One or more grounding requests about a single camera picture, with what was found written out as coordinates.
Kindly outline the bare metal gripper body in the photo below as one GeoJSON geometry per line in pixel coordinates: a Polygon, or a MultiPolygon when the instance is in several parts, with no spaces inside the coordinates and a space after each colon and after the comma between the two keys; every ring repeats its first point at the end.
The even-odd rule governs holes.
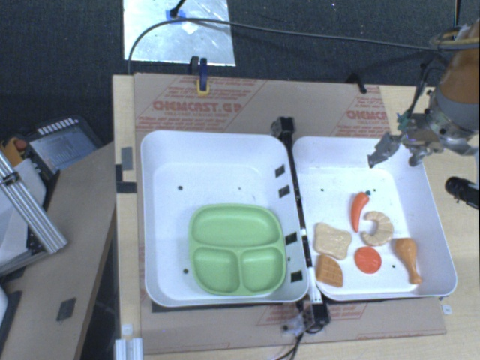
{"type": "Polygon", "coordinates": [[[427,157],[445,150],[465,157],[477,153],[477,148],[469,144],[477,132],[458,127],[447,118],[411,115],[400,122],[400,132],[402,144],[413,157],[427,157]]]}

